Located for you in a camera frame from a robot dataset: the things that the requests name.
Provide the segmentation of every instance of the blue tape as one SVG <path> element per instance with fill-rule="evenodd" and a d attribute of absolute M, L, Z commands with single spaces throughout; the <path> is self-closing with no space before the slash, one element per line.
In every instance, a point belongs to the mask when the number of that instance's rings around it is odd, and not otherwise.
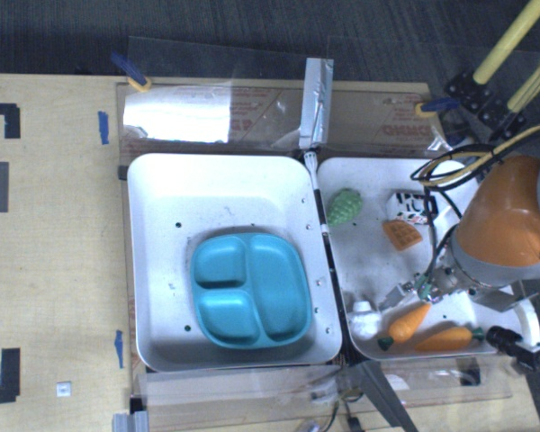
<path fill-rule="evenodd" d="M 442 112 L 457 109 L 458 107 L 460 107 L 459 101 L 452 97 L 442 97 L 425 103 L 420 107 L 420 110 L 422 112 Z"/>
<path fill-rule="evenodd" d="M 116 329 L 116 338 L 114 339 L 114 347 L 116 347 L 116 355 L 118 356 L 118 365 L 120 369 L 124 367 L 124 359 L 122 357 L 123 343 L 122 332 Z"/>
<path fill-rule="evenodd" d="M 100 139 L 102 140 L 102 144 L 109 144 L 108 114 L 106 112 L 98 112 L 98 130 L 100 131 Z"/>
<path fill-rule="evenodd" d="M 110 61 L 118 68 L 122 69 L 128 77 L 134 80 L 141 86 L 144 86 L 148 80 L 142 75 L 134 63 L 122 54 L 117 53 L 116 51 L 112 52 L 110 56 Z"/>

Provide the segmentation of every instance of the toy carrot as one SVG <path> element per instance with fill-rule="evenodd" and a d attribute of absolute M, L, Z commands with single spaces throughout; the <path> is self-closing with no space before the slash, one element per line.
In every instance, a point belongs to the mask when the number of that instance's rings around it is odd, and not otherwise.
<path fill-rule="evenodd" d="M 424 302 L 421 306 L 411 310 L 406 315 L 396 319 L 388 328 L 389 337 L 378 339 L 378 346 L 381 350 L 388 350 L 394 343 L 404 343 L 412 338 L 432 305 Z"/>
<path fill-rule="evenodd" d="M 467 347 L 473 339 L 484 340 L 482 328 L 470 331 L 465 327 L 454 327 L 440 331 L 414 346 L 420 352 L 458 350 Z"/>

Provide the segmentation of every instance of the small sticker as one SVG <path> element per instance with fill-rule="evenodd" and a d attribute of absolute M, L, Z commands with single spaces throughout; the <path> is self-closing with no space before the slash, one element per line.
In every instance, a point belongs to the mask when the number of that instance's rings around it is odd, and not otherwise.
<path fill-rule="evenodd" d="M 69 397 L 72 395 L 72 382 L 64 381 L 56 383 L 56 396 Z"/>

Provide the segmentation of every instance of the wooden board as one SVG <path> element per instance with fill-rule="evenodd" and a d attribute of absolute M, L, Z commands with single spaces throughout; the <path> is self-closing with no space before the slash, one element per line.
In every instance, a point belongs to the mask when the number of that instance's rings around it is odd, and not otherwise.
<path fill-rule="evenodd" d="M 19 347 L 22 358 L 21 395 L 0 405 L 0 431 L 111 430 L 113 414 L 128 409 L 130 334 L 116 112 L 116 87 L 123 81 L 0 75 L 0 103 L 16 103 L 22 112 L 20 139 L 4 139 L 0 117 L 0 161 L 10 164 L 9 212 L 0 213 L 0 351 Z M 98 132 L 99 111 L 109 117 L 107 145 Z M 124 369 L 114 348 L 116 330 L 123 333 Z M 72 395 L 57 397 L 57 383 L 67 381 Z M 540 430 L 526 379 L 508 382 L 510 399 L 409 413 L 420 430 Z M 378 413 L 360 418 L 367 429 L 390 430 Z M 220 431 L 294 430 L 299 424 Z M 331 430 L 346 429 L 337 420 Z"/>

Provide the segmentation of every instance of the blue plate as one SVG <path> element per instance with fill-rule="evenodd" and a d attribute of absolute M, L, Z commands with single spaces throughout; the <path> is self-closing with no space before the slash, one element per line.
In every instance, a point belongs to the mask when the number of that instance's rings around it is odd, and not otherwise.
<path fill-rule="evenodd" d="M 310 326 L 304 267 L 283 238 L 257 233 L 210 238 L 194 252 L 190 273 L 198 322 L 219 346 L 283 346 Z"/>

